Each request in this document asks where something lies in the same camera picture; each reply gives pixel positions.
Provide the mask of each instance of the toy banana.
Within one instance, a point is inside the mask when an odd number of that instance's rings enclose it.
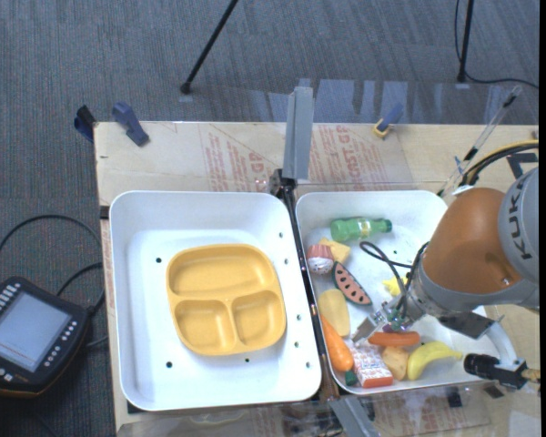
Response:
[[[462,356],[463,353],[452,350],[442,341],[430,341],[420,345],[410,354],[409,363],[407,364],[407,377],[410,381],[415,381],[430,362],[443,358],[456,358],[459,360]]]

